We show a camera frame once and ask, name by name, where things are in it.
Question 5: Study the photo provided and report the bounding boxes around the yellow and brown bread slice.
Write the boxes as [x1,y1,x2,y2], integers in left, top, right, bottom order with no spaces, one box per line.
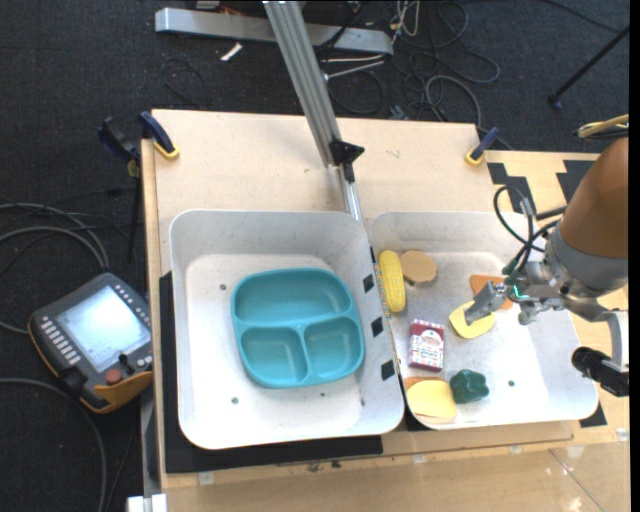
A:
[403,376,458,426]

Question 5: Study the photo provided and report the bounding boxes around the green pepper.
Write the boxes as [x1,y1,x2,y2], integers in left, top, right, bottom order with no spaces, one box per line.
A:
[448,369,491,405]

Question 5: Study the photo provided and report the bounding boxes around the pale wood board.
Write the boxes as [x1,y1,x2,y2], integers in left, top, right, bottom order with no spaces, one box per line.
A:
[141,108,575,490]

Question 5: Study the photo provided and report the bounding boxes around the yellow flat slice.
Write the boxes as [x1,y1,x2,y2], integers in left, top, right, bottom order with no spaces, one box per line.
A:
[448,301,498,340]

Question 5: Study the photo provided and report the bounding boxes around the brown round biscuit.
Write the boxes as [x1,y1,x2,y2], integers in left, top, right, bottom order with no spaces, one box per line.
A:
[398,249,439,285]

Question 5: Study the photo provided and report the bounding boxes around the orange flat slice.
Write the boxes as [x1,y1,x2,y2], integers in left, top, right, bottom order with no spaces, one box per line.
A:
[469,274,514,312]

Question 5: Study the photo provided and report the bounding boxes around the yellow corn cob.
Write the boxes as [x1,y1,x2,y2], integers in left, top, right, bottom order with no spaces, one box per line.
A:
[377,249,408,314]

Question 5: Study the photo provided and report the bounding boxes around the teal divided plate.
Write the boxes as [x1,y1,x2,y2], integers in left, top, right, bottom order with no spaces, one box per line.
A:
[229,267,366,390]

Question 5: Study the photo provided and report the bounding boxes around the white plastic tray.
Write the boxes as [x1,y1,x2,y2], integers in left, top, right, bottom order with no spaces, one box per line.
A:
[168,208,406,451]
[369,211,600,432]

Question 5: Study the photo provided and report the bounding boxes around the red carton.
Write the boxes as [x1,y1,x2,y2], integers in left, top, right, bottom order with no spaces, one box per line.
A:
[408,318,446,373]

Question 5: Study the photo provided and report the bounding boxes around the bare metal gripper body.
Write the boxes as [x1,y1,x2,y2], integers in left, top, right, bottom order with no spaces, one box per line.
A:
[503,259,577,310]

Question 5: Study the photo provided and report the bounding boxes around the black cylinder on white bracket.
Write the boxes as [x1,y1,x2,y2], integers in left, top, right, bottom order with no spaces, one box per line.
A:
[571,309,630,399]

